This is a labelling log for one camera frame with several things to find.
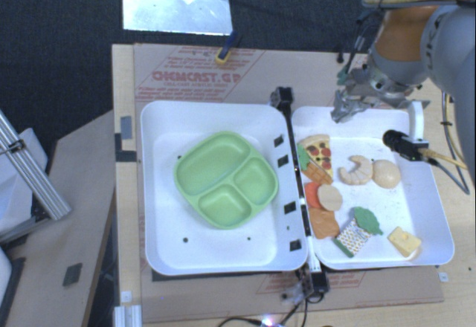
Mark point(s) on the black cylinder on white bracket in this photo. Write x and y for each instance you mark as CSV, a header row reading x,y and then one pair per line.
x,y
403,143

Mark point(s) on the toy pizza slice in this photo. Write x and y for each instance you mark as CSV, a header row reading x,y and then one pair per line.
x,y
319,151

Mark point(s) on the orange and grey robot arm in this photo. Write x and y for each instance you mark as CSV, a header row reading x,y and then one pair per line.
x,y
442,39

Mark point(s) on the green divided plate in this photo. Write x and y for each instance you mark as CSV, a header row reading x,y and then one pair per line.
x,y
223,177

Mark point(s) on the orange toy waffle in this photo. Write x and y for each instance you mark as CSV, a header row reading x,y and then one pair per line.
x,y
316,174

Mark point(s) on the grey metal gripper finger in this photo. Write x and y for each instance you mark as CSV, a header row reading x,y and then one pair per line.
x,y
337,113
354,109

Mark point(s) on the brown cardboard board red print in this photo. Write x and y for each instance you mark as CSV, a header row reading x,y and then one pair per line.
x,y
208,73

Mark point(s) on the beige toy croissant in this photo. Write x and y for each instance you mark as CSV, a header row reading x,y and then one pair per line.
x,y
357,173

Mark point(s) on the beige round toy bun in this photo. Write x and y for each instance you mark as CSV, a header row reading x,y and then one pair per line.
x,y
386,173

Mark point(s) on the thin black and white rod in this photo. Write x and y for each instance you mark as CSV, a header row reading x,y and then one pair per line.
x,y
297,169

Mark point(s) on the white plastic tray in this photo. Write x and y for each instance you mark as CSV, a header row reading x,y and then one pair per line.
x,y
167,236
420,206

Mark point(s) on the white packet with orange pattern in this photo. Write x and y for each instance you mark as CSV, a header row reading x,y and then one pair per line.
x,y
355,238

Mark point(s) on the yellow toy cheese wedge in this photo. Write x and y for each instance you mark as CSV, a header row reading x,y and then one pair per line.
x,y
404,242

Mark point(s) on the orange toy bread slice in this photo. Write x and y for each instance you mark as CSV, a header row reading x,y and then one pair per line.
x,y
323,225

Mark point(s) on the green toy lettuce leaf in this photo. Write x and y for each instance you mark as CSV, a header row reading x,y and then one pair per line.
x,y
303,158

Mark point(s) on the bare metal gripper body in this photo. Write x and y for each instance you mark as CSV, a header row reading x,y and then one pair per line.
x,y
375,89

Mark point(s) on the beige round toy biscuit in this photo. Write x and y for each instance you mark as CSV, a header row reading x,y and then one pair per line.
x,y
330,197

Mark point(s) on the green toy broccoli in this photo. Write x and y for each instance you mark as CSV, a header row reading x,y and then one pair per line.
x,y
368,219

